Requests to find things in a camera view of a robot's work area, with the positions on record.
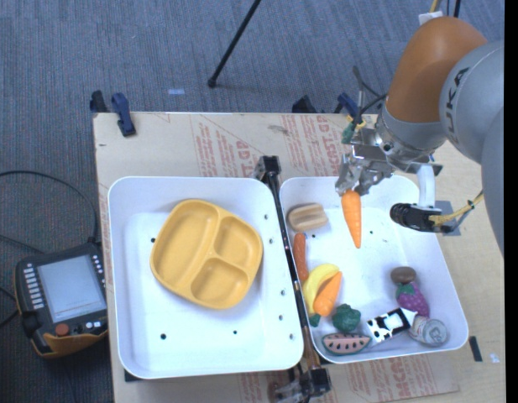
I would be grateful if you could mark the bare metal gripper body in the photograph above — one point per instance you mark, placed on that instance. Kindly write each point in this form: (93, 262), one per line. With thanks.
(378, 151)

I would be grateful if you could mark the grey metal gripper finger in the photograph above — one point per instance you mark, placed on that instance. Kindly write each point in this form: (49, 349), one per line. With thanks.
(347, 174)
(373, 179)

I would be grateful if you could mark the orange carrot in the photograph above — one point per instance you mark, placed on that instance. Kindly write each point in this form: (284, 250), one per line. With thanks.
(352, 214)
(329, 294)

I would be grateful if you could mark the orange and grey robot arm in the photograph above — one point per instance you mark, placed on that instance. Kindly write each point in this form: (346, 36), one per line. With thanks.
(430, 69)

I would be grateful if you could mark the tan bread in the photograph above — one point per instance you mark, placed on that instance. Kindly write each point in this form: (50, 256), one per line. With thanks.
(307, 217)

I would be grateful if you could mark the white plastic tray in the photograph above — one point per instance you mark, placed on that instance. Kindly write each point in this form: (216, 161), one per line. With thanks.
(200, 342)
(380, 267)

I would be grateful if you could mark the orange sausage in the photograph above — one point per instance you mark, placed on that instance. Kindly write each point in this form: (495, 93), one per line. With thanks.
(300, 254)

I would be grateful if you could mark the yellow banana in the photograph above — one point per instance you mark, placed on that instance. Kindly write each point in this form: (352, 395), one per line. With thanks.
(315, 281)

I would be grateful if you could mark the purple grapes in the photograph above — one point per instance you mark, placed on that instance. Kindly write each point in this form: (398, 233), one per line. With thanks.
(413, 299)

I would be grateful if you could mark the green broccoli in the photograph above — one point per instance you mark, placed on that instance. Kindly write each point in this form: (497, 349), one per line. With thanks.
(346, 318)

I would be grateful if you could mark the black and white carton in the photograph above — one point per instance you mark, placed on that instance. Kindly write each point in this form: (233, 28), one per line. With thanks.
(386, 326)

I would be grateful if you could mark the small silver can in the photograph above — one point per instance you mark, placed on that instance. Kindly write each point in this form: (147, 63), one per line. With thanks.
(430, 332)

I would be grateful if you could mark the red watermelon slice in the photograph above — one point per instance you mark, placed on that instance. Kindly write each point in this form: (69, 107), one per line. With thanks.
(346, 344)

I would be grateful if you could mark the yellow divided plate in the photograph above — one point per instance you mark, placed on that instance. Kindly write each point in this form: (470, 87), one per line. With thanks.
(187, 246)

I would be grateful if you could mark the black tripod leg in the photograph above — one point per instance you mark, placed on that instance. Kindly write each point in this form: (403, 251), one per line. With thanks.
(239, 36)

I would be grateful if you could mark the brown cardboard board red print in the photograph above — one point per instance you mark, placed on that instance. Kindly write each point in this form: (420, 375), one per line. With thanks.
(166, 149)

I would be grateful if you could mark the black cylinder on white bracket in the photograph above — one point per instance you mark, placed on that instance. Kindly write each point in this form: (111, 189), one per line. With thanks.
(411, 216)

